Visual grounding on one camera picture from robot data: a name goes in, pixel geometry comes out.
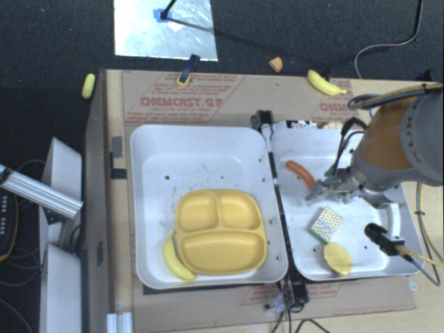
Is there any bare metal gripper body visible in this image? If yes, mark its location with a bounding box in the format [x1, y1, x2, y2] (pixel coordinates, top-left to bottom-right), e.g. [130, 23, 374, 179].
[321, 168, 375, 205]

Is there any orange sausage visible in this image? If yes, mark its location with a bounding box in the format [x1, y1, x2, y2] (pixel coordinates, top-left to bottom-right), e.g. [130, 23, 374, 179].
[284, 160, 317, 190]

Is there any white carton with yellow pattern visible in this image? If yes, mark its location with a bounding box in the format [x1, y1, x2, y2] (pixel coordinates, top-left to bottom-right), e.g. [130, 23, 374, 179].
[307, 205, 345, 246]

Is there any thin black and white rod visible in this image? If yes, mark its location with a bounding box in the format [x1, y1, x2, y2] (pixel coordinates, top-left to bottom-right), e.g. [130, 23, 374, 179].
[262, 122, 303, 286]

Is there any white plastic tray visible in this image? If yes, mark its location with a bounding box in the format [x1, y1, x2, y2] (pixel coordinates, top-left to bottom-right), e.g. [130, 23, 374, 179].
[129, 123, 290, 290]
[271, 126, 426, 282]

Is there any yellow round flat toy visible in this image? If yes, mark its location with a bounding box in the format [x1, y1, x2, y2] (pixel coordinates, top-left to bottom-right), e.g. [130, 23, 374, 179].
[322, 241, 354, 277]

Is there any yellow divided plate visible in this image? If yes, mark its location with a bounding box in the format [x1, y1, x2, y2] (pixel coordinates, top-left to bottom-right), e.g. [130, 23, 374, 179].
[174, 188, 268, 277]

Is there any yellow banana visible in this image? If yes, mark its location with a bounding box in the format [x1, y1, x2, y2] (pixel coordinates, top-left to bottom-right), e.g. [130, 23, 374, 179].
[307, 69, 348, 97]
[162, 229, 197, 282]

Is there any orange wedge toy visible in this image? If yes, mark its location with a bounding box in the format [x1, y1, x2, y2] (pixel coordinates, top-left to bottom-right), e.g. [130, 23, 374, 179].
[267, 56, 284, 74]

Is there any brown cardboard board red print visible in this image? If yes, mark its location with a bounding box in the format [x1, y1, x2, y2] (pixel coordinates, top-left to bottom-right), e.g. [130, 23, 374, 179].
[121, 69, 417, 324]

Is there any yellow-green oblong toy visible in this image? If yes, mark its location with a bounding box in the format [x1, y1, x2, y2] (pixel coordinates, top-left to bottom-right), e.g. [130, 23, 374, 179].
[81, 73, 96, 100]

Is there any black cylinder on white bracket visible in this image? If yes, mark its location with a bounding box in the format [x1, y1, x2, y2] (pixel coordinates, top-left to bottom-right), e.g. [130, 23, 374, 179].
[364, 201, 407, 257]

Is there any black block with thin wires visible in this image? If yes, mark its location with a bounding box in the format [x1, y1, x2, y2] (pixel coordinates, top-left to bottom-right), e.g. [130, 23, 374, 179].
[283, 274, 310, 307]
[250, 110, 275, 130]

